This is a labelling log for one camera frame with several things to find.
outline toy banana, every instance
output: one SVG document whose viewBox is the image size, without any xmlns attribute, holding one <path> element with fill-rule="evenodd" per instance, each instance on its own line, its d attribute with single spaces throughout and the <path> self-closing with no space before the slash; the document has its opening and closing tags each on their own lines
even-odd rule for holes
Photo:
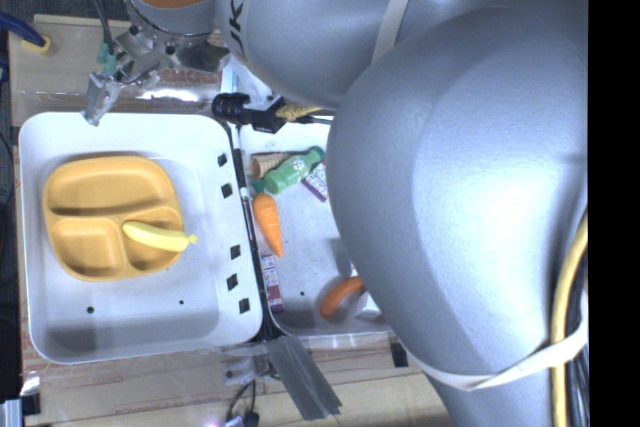
<svg viewBox="0 0 640 427">
<path fill-rule="evenodd" d="M 182 252 L 189 244 L 198 242 L 197 235 L 187 235 L 178 230 L 166 230 L 138 221 L 127 221 L 122 231 L 130 239 L 145 246 L 163 249 L 164 251 Z"/>
</svg>

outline carrot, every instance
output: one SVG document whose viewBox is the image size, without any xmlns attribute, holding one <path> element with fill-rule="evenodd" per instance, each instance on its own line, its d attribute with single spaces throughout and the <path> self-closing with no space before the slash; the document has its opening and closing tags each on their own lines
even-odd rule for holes
<svg viewBox="0 0 640 427">
<path fill-rule="evenodd" d="M 325 319 L 330 319 L 335 315 L 338 306 L 345 297 L 354 292 L 362 291 L 364 291 L 364 283 L 360 276 L 351 276 L 341 281 L 324 296 L 322 304 L 320 304 L 320 315 Z"/>
<path fill-rule="evenodd" d="M 282 258 L 284 251 L 276 200 L 264 192 L 259 193 L 253 200 L 253 215 L 273 252 Z"/>
</svg>

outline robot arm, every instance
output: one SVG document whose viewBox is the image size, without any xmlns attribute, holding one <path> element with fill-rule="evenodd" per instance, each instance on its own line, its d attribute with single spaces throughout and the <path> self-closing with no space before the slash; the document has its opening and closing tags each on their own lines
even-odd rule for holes
<svg viewBox="0 0 640 427">
<path fill-rule="evenodd" d="M 154 49 L 191 49 L 215 27 L 285 98 L 335 109 L 331 205 L 367 289 L 425 365 L 495 374 L 549 343 L 586 209 L 588 2 L 409 0 L 396 46 L 372 63 L 388 1 L 130 12 Z M 472 393 L 433 383 L 456 425 L 553 423 L 548 371 Z"/>
</svg>

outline teal connector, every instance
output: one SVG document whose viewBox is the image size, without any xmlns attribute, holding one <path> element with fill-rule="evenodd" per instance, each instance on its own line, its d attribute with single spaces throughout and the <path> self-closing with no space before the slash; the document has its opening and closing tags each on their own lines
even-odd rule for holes
<svg viewBox="0 0 640 427">
<path fill-rule="evenodd" d="M 109 55 L 109 45 L 105 41 L 100 44 L 100 52 L 96 57 L 98 64 L 104 64 L 107 62 L 107 56 Z"/>
<path fill-rule="evenodd" d="M 106 62 L 102 73 L 104 73 L 107 77 L 111 77 L 116 72 L 116 55 L 115 54 L 107 54 Z"/>
</svg>

